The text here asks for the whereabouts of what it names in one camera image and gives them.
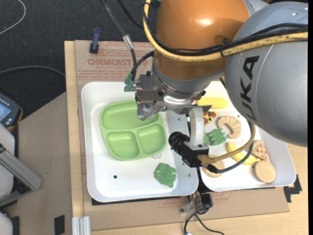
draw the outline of toy food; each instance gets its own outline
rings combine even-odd
[[[263,140],[254,141],[252,154],[261,160],[265,160],[270,163],[268,152],[265,149]]]
[[[241,123],[235,117],[231,116],[220,117],[217,121],[217,126],[221,128],[224,124],[227,125],[232,132],[231,134],[227,135],[230,139],[236,139],[240,136]]]
[[[264,183],[272,183],[276,179],[275,167],[268,161],[261,160],[254,166],[255,175]]]
[[[226,141],[225,132],[222,132],[222,128],[215,129],[210,133],[205,133],[204,143],[206,145],[218,145]]]
[[[199,106],[212,105],[211,109],[222,109],[227,107],[228,101],[221,97],[202,97],[197,104]]]
[[[159,163],[154,171],[154,177],[162,185],[173,188],[176,179],[176,169],[169,164]]]
[[[227,143],[227,151],[228,152],[232,152],[237,150],[237,147],[232,143],[232,142],[228,142]],[[236,155],[232,156],[232,158],[236,161],[240,161],[242,160],[244,157],[246,156],[246,153],[244,152],[239,152]],[[250,155],[242,164],[243,165],[252,165],[255,162],[260,161],[260,158],[255,158],[254,156]]]
[[[217,156],[215,155],[210,155],[211,158],[215,158]],[[222,170],[225,168],[225,165],[224,165],[224,162],[222,160],[219,160],[217,161],[216,163],[213,164],[218,170]],[[222,173],[214,173],[214,172],[211,172],[209,171],[208,169],[202,167],[202,171],[209,177],[211,178],[217,178],[219,176],[222,175]]]
[[[212,112],[212,111],[208,111],[208,112],[204,112],[204,126],[207,126],[210,122],[212,122],[212,120],[214,118],[216,118],[216,116],[218,115],[218,112]]]

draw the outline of green food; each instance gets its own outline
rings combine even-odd
[[[174,181],[176,179],[176,169],[168,164],[160,163],[154,171],[155,179],[162,185],[166,185],[169,188],[174,187]]]
[[[222,132],[222,128],[215,129],[209,134],[205,134],[208,138],[204,138],[204,143],[207,145],[218,145],[226,141],[227,137],[225,132]]]

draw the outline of toy banana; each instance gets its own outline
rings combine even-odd
[[[227,151],[228,152],[232,152],[234,150],[237,150],[237,147],[232,143],[232,142],[228,142],[227,143]],[[236,161],[240,161],[241,159],[243,159],[246,156],[245,153],[243,152],[239,152],[236,155],[232,156],[234,160]],[[251,165],[254,164],[255,162],[260,161],[261,159],[259,158],[255,158],[253,156],[249,156],[244,162],[243,165]]]

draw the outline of white plastic tray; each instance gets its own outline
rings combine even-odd
[[[107,150],[100,127],[100,112],[108,104],[134,99],[133,92],[124,92],[124,86],[122,82],[91,82],[82,89],[87,184],[91,197],[99,202],[116,202],[192,194],[199,183],[197,170],[185,165],[169,144],[160,158],[156,155],[132,161],[118,160]],[[174,131],[188,134],[184,115],[170,111],[160,114],[167,138]],[[176,169],[173,188],[160,184],[154,178],[154,170],[159,163]]]
[[[233,116],[241,122],[241,135],[236,139],[227,138],[227,140],[219,145],[213,145],[209,147],[209,154],[211,155],[223,155],[227,153],[226,144],[227,142],[232,142],[237,148],[243,146],[250,138],[250,129],[247,120],[238,113],[231,103],[228,94],[220,82],[212,82],[206,89],[206,97],[222,97],[228,100],[228,106],[222,109],[216,109],[211,111],[216,111],[219,113],[217,117],[209,123],[205,132],[209,133],[214,129],[217,129],[216,121],[221,116]],[[223,131],[226,134],[229,133],[227,128]],[[240,165],[235,169],[230,170],[221,174],[219,177],[209,177],[201,169],[201,177],[203,183],[213,191],[227,191],[227,190],[238,190],[238,189],[249,189],[249,188],[267,188],[267,187],[278,187],[278,186],[288,186],[293,184],[296,179],[296,173],[291,160],[288,147],[285,142],[279,141],[272,137],[270,134],[261,130],[256,126],[255,140],[263,140],[264,146],[267,150],[270,162],[274,165],[276,170],[276,179],[270,184],[266,184],[257,179],[254,174],[253,165]],[[233,158],[228,158],[223,160],[225,167],[229,167],[236,163]]]

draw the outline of yellow corn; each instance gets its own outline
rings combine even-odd
[[[199,106],[212,105],[211,109],[221,109],[228,105],[227,99],[221,97],[202,97],[197,103]]]

